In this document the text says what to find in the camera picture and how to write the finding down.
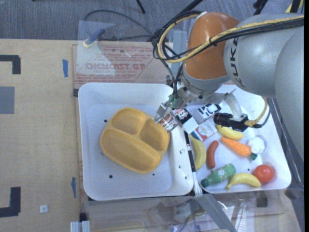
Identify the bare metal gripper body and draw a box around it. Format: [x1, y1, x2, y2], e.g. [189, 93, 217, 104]
[162, 82, 214, 111]

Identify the red and white can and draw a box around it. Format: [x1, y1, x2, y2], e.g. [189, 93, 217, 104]
[159, 114, 180, 133]

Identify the white blue red carton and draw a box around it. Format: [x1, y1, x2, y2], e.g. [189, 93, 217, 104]
[190, 119, 218, 142]

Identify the brown cardboard board red print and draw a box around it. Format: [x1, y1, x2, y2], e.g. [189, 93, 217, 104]
[72, 41, 286, 216]

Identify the orange divided plate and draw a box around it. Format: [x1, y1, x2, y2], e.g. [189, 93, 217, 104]
[99, 107, 171, 174]

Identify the yellow banana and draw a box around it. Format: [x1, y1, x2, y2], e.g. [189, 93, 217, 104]
[225, 173, 262, 190]
[188, 134, 207, 171]
[215, 124, 245, 141]

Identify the thin black and white rod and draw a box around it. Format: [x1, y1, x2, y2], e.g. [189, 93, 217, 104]
[184, 129, 203, 196]

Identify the red sausage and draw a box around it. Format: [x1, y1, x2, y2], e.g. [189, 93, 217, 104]
[206, 140, 220, 170]

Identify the orange carrot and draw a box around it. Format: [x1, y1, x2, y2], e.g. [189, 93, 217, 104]
[220, 136, 258, 161]

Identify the white plastic tray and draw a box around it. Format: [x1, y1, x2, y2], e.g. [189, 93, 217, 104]
[184, 83, 292, 195]
[77, 82, 195, 201]

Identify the white garlic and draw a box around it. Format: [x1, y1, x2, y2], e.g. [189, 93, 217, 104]
[247, 136, 267, 155]

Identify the green bottle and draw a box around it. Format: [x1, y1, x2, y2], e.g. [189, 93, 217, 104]
[200, 163, 237, 188]

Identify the red tomato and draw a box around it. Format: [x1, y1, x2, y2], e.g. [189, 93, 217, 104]
[253, 164, 276, 184]

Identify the black cylinder on white bracket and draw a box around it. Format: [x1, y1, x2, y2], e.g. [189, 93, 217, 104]
[213, 92, 249, 132]

